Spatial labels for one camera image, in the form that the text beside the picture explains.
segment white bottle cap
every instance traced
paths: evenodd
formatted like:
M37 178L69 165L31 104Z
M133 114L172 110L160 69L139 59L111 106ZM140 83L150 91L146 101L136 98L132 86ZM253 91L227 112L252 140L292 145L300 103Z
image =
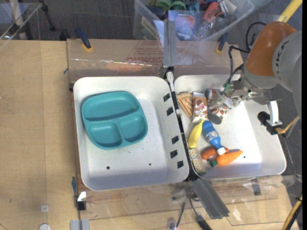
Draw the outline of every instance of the white bottle cap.
M217 154L218 155L223 155L223 154L225 154L226 153L226 149L225 148L219 148L218 150L217 150Z

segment yellow pole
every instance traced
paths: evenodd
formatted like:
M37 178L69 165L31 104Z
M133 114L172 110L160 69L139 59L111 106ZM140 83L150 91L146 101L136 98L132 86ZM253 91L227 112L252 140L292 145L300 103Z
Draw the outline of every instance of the yellow pole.
M287 8L282 12L277 21L285 22L291 18L291 16L295 13L298 7L303 3L303 0L292 0Z

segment black hole in tray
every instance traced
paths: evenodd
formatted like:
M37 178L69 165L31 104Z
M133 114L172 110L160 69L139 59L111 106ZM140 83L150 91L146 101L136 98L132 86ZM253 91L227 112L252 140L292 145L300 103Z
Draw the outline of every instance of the black hole in tray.
M169 115L171 115L173 112L174 112L173 108L170 107L170 108L166 111L166 114L167 114L167 116L169 116Z
M181 168L182 166L183 166L183 161L177 162L177 168L178 168L178 169Z
M176 136L172 138L172 143L175 144L177 141L179 141L179 136Z
M166 102L169 98L171 98L171 95L168 93L163 97L164 102Z
M171 152L171 159L178 155L177 150Z

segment white tray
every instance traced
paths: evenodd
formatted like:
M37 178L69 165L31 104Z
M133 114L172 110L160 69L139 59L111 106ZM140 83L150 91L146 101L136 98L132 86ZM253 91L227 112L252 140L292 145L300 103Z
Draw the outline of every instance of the white tray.
M81 106L90 96L104 92L128 91L140 102L147 119L146 137L121 149L96 147L85 130ZM95 191L178 183L186 179L189 166L168 84L158 77L90 77L73 87L81 176ZM166 111L172 107L170 115ZM173 144L172 138L178 137Z
M180 92L205 92L206 89L220 89L229 75L181 76L175 81L175 90ZM207 179L230 179L281 174L286 168L286 160L278 136L272 136L257 119L259 112L269 112L266 105L253 100L244 101L232 108L220 125L214 125L222 139L222 145L229 149L243 150L243 155L231 164L221 167L206 165ZM182 122L188 138L195 124L182 111ZM198 141L200 151L211 147L203 136Z

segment yellow banana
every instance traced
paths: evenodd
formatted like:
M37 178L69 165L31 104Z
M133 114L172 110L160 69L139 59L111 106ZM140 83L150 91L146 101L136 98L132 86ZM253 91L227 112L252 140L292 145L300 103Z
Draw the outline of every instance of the yellow banana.
M198 139L199 139L201 132L202 132L202 123L203 122L204 122L204 120L201 120L201 122L193 128L193 130L192 130L192 132L189 136L189 139L188 139L188 148L189 149L196 148Z

